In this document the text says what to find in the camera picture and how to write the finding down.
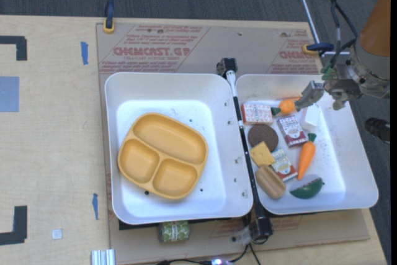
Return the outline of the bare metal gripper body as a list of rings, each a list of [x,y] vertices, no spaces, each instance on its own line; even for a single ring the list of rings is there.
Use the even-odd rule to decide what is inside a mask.
[[[334,97],[359,98],[363,95],[378,99],[390,98],[390,82],[378,77],[362,65],[336,64],[323,72],[324,89]]]

